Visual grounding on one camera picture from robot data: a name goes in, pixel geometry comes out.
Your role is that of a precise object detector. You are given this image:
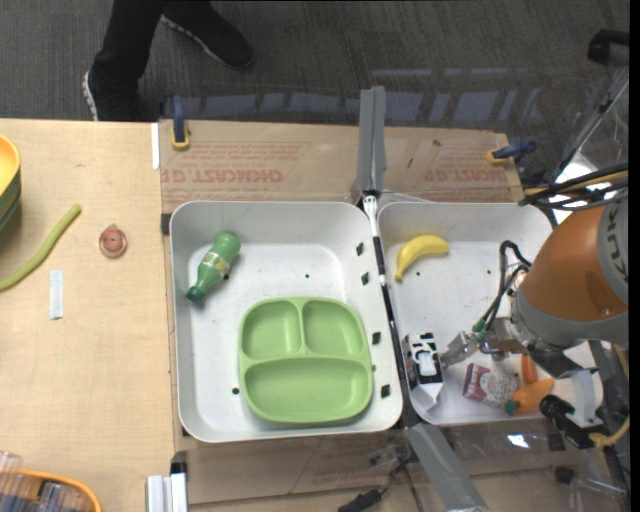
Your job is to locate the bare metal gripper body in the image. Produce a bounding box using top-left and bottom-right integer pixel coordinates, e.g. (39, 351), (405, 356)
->
(478, 315), (539, 360)

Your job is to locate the black and white carton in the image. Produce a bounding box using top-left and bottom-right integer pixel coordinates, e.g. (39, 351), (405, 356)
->
(401, 330), (445, 411)

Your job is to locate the white plastic tray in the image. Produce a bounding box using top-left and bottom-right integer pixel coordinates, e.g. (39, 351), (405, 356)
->
(168, 199), (404, 444)
(375, 200), (604, 428)

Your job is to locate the purple and white packet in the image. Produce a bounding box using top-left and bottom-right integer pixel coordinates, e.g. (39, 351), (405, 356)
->
(462, 362), (520, 409)

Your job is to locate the orange carrot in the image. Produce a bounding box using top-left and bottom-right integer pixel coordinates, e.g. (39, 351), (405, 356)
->
(503, 377), (556, 416)

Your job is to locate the yellow banana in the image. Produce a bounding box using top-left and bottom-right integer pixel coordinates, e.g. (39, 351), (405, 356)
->
(393, 234), (451, 283)

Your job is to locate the green divided plate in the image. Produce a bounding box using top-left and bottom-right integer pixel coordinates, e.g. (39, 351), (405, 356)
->
(237, 296), (375, 427)

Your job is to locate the brown cardboard board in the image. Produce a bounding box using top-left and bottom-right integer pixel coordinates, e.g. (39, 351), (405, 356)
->
(157, 118), (619, 507)

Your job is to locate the green plastic bottle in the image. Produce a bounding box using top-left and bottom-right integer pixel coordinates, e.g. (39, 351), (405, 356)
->
(185, 230), (242, 304)

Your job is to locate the pink round toy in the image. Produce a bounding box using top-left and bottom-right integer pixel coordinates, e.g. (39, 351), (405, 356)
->
(98, 223), (128, 259)

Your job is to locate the yellow container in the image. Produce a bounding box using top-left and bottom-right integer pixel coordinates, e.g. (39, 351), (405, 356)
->
(0, 467), (103, 512)

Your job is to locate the long green bean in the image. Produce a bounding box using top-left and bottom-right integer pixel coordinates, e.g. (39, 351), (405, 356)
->
(0, 203), (82, 293)

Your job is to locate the person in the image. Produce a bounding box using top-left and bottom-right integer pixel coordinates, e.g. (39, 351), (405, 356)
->
(82, 0), (254, 122)

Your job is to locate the clear plastic bottle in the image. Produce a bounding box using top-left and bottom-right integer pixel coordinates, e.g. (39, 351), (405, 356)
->
(0, 451), (24, 501)

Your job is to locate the yellow divided plate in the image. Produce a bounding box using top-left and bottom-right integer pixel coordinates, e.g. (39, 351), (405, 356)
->
(0, 133), (22, 201)

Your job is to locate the black block with wires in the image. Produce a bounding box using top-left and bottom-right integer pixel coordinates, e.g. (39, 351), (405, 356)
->
(338, 488), (384, 512)

